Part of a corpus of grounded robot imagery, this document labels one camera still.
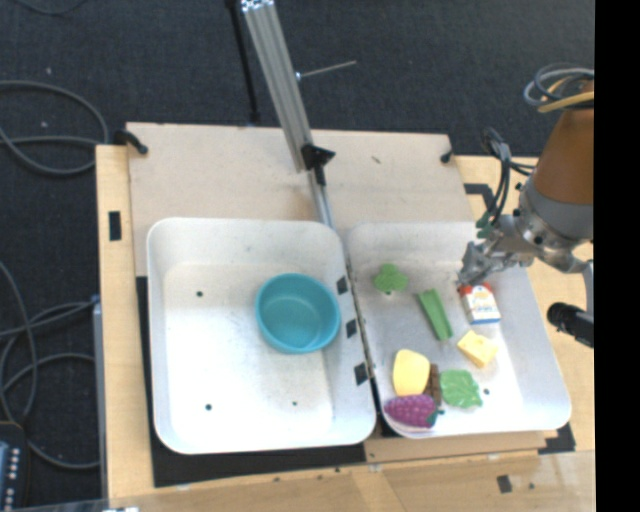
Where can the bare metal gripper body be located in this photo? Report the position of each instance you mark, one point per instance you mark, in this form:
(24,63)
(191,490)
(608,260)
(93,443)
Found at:
(520,247)

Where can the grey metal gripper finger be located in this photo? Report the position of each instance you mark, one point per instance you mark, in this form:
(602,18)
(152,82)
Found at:
(465,276)
(481,275)

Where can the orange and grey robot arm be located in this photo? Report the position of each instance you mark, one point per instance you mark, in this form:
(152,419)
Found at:
(565,165)

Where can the white orange and blue carton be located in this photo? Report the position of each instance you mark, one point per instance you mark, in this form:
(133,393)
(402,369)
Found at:
(481,305)

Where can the yellow cheese wedge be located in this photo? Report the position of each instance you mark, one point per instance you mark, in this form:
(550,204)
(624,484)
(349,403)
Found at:
(477,348)

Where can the green broccoli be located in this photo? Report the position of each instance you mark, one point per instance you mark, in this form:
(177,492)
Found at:
(390,280)

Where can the brown chocolate bar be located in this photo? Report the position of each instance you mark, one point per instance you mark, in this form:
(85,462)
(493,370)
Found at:
(435,382)

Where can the yellow lemon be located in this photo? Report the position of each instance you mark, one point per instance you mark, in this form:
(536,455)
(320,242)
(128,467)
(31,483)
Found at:
(410,372)

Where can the white plastic tray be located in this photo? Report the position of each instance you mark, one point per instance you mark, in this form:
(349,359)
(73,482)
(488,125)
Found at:
(520,380)
(225,360)

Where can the thin black and white rod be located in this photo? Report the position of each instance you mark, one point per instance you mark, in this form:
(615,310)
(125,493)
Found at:
(361,320)

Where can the green lettuce leaf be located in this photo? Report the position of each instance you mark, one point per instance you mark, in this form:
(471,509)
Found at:
(460,389)

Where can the purple grapes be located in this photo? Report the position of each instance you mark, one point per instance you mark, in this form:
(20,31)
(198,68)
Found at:
(412,411)

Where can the teal bowl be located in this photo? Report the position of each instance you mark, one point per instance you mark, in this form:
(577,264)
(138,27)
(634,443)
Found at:
(297,315)

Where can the pale wood board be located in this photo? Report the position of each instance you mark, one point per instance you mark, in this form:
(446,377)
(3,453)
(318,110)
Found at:
(225,175)

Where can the black cylinder on white bracket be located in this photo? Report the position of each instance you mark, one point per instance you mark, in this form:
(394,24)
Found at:
(570,320)

